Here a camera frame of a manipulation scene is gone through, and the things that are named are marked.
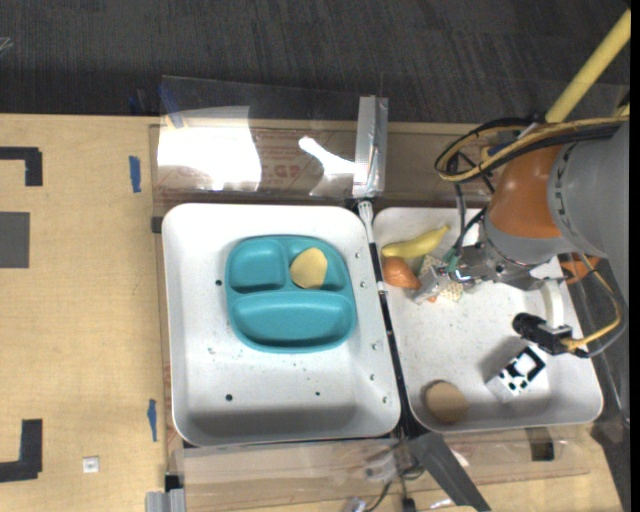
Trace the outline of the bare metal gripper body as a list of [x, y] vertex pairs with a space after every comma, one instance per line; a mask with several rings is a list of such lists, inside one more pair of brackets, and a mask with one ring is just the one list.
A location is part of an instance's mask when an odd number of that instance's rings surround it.
[[489, 243], [454, 247], [452, 256], [443, 262], [441, 273], [465, 288], [481, 282], [494, 282], [522, 291], [539, 289], [543, 278], [534, 277], [534, 266], [515, 263], [500, 255]]

